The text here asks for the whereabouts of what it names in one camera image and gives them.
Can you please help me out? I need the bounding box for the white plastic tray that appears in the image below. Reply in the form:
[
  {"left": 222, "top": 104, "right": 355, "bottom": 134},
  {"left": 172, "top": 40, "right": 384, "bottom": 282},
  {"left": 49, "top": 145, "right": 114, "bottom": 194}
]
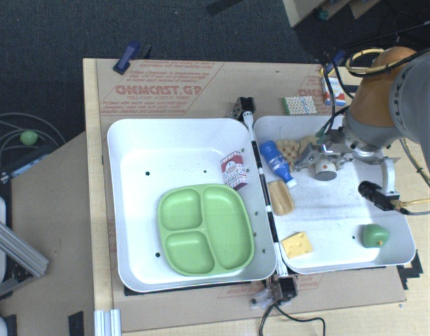
[
  {"left": 252, "top": 114, "right": 417, "bottom": 275},
  {"left": 106, "top": 117, "right": 278, "bottom": 293}
]

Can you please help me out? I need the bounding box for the black cylinder on white bracket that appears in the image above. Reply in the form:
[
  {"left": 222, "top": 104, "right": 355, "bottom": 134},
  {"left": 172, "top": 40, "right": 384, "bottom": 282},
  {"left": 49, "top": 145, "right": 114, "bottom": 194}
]
[{"left": 357, "top": 155, "right": 401, "bottom": 212}]

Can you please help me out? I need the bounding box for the green ball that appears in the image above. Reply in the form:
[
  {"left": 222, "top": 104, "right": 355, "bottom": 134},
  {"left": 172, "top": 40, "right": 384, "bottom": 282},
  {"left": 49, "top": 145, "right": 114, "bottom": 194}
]
[{"left": 19, "top": 129, "right": 39, "bottom": 146}]

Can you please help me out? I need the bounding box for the green toy pepper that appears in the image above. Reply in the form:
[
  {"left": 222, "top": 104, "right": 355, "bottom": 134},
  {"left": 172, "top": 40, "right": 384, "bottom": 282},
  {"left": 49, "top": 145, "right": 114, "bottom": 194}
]
[{"left": 361, "top": 223, "right": 390, "bottom": 249}]

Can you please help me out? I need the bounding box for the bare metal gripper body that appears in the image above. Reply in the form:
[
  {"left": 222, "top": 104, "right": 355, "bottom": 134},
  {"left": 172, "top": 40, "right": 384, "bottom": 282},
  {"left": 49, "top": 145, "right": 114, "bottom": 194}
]
[{"left": 321, "top": 127, "right": 380, "bottom": 165}]

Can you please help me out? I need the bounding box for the green divided plate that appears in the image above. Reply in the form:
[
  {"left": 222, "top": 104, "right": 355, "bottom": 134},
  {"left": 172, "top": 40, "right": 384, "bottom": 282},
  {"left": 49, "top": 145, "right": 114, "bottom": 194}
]
[{"left": 157, "top": 183, "right": 255, "bottom": 277}]

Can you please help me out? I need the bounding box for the brown cardboard board red print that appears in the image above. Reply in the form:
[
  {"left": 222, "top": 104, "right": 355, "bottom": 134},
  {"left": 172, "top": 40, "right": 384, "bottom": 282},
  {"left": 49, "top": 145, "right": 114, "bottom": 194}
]
[{"left": 95, "top": 58, "right": 408, "bottom": 323}]

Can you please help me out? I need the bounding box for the tan toy bread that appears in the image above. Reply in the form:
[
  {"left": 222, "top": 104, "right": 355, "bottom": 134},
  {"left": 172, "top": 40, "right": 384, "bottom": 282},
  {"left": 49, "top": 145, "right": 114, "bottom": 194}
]
[{"left": 267, "top": 179, "right": 295, "bottom": 216}]

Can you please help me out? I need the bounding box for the red and white carton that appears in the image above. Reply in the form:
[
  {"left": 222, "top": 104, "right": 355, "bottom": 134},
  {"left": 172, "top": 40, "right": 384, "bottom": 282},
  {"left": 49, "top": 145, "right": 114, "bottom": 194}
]
[{"left": 220, "top": 150, "right": 249, "bottom": 191}]

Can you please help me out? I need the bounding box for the small white can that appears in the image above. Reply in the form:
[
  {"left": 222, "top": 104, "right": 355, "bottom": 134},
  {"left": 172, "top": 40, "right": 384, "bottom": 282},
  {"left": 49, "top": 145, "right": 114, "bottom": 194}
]
[{"left": 314, "top": 159, "right": 338, "bottom": 182}]

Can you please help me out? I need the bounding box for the tan lattice biscuit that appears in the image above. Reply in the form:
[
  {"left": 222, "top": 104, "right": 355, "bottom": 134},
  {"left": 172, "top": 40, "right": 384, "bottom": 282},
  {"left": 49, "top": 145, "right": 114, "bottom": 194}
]
[{"left": 276, "top": 138, "right": 302, "bottom": 172}]

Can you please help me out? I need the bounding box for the white orange and blue carton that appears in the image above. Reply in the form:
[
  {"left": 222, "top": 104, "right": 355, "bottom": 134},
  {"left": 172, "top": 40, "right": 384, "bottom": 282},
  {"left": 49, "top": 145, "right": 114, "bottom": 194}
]
[{"left": 319, "top": 66, "right": 347, "bottom": 107}]

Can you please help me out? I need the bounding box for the blue plastic bottle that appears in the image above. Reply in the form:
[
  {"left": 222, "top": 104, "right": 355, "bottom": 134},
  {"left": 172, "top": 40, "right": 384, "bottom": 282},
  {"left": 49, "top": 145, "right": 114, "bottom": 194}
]
[{"left": 258, "top": 140, "right": 298, "bottom": 189}]

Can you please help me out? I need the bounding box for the thin black and white rod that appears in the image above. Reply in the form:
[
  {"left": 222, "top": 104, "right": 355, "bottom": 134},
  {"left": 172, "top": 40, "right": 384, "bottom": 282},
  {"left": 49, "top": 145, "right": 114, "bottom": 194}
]
[{"left": 242, "top": 110, "right": 289, "bottom": 278}]

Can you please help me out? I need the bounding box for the yellow cheese slice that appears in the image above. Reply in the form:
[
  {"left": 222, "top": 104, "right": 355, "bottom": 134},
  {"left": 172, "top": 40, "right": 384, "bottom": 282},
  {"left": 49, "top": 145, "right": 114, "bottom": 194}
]
[{"left": 280, "top": 231, "right": 314, "bottom": 259}]

